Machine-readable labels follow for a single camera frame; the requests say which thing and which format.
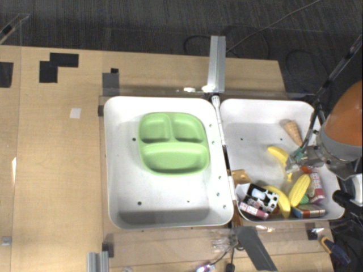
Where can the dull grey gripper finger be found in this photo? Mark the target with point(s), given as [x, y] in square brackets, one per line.
[291, 164]

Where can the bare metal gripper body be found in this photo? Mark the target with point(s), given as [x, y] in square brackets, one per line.
[312, 156]

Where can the yellow banana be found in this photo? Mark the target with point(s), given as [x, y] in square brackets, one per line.
[282, 201]
[279, 153]

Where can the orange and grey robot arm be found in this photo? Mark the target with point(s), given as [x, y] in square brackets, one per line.
[344, 115]

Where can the yellow corn cob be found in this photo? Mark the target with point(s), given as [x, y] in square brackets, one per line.
[300, 188]

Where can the pink carton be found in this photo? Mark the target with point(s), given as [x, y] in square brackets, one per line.
[316, 187]

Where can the beige ice cream cone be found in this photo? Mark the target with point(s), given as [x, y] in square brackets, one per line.
[292, 130]

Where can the green round toy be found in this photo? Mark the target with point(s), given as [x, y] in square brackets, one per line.
[304, 199]

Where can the black and white carton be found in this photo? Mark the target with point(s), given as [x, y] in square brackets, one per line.
[262, 197]

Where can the orange and blue box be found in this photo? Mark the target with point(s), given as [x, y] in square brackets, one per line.
[309, 211]

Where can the white plastic tray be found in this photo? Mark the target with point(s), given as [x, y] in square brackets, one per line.
[255, 123]
[170, 197]

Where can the white paper packet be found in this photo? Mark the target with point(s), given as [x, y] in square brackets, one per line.
[241, 190]

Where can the pink and white packet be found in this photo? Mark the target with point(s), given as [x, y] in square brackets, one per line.
[253, 210]

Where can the green divided plate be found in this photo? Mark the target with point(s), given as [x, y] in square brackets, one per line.
[173, 154]

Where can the pale wood board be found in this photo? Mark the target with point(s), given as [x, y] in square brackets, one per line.
[170, 75]

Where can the black cylinder on white bracket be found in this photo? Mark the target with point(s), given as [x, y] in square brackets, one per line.
[342, 197]

